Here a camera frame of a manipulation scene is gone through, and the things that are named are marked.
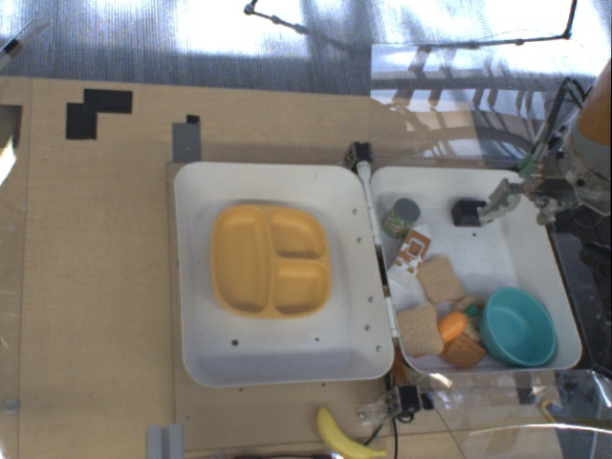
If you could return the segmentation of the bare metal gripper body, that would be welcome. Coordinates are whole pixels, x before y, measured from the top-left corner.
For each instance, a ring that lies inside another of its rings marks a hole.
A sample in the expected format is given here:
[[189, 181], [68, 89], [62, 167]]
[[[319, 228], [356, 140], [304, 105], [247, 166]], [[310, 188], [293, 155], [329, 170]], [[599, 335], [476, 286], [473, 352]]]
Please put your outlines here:
[[566, 161], [529, 164], [520, 169], [523, 192], [530, 199], [555, 199], [565, 208], [584, 205], [611, 209], [611, 183], [593, 168]]

